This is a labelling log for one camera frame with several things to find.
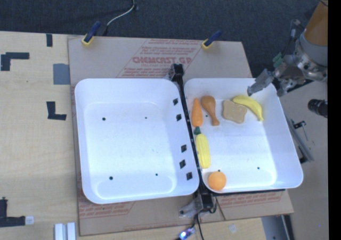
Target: toy bread slice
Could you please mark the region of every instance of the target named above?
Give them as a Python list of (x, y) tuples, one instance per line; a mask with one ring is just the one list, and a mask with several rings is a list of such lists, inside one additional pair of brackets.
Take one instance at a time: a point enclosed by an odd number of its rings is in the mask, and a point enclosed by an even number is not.
[(243, 123), (247, 108), (243, 105), (235, 104), (229, 100), (223, 102), (223, 118), (236, 122)]
[(238, 95), (232, 99), (232, 101), (236, 104), (244, 105), (252, 110), (252, 112), (258, 117), (260, 121), (263, 121), (262, 116), (262, 107), (261, 105), (254, 100), (253, 98), (245, 95)]

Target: gray carpet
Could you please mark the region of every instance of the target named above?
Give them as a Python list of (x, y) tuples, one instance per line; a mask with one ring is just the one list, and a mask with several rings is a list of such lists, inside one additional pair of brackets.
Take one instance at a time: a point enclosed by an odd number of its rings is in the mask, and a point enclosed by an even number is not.
[[(316, 0), (135, 0), (138, 11), (116, 20), (108, 36), (241, 41), (251, 72), (272, 69), (292, 19), (307, 24)], [(0, 30), (83, 35), (106, 24), (131, 0), (0, 0)]]

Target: cardboard sheet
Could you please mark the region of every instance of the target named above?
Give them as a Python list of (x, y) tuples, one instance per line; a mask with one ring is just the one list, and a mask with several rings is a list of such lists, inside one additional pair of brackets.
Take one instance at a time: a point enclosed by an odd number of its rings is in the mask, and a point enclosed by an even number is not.
[[(192, 224), (178, 210), (193, 197), (172, 197), (98, 205), (82, 191), (74, 89), (86, 78), (163, 78), (173, 63), (183, 64), (184, 82), (191, 78), (251, 78), (241, 42), (216, 41), (208, 50), (199, 40), (95, 37), (89, 47), (82, 36), (68, 38), (72, 119), (77, 172), (79, 231), (82, 236)], [(292, 213), (287, 191), (220, 196), (214, 214), (202, 222), (216, 222)]]

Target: toy food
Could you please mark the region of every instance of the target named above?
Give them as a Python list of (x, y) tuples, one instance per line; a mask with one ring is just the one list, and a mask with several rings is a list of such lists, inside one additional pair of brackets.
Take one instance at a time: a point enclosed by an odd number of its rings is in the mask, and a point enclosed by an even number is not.
[(253, 98), (245, 95), (238, 95), (235, 98), (232, 99), (233, 102), (236, 104), (244, 105), (248, 107), (249, 109), (252, 110), (254, 114), (258, 117), (260, 121), (263, 121), (263, 116), (262, 116), (262, 107), (261, 105), (254, 100)]
[(202, 125), (202, 111), (200, 107), (199, 100), (197, 98), (194, 99), (192, 114), (191, 114), (192, 125), (195, 127), (194, 134), (200, 133), (200, 126)]
[(226, 185), (226, 176), (223, 172), (215, 171), (208, 176), (208, 186), (213, 189), (220, 191)]
[(236, 122), (243, 123), (247, 108), (243, 105), (235, 104), (229, 100), (223, 102), (223, 118)]
[(198, 152), (198, 158), (201, 168), (209, 168), (210, 166), (210, 155), (208, 140), (206, 136), (202, 133), (196, 136), (196, 148)]
[(220, 122), (215, 115), (215, 99), (212, 96), (206, 95), (201, 98), (202, 107), (208, 112), (212, 119), (212, 126), (218, 126)]

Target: toy banana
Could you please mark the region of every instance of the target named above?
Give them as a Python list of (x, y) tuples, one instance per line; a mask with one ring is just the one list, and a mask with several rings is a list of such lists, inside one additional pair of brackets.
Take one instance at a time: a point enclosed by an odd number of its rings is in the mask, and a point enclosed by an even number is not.
[(202, 133), (196, 136), (196, 148), (197, 148), (198, 158), (199, 158), (201, 168), (203, 169), (209, 168), (210, 155), (209, 155), (208, 140), (206, 136)]
[(233, 98), (232, 101), (236, 104), (240, 104), (240, 105), (244, 105), (244, 106), (248, 107), (249, 109), (252, 110), (252, 112), (254, 114), (257, 115), (257, 117), (260, 121), (264, 120), (263, 116), (262, 116), (262, 107), (253, 98), (245, 96), (245, 95), (238, 95), (235, 98)]

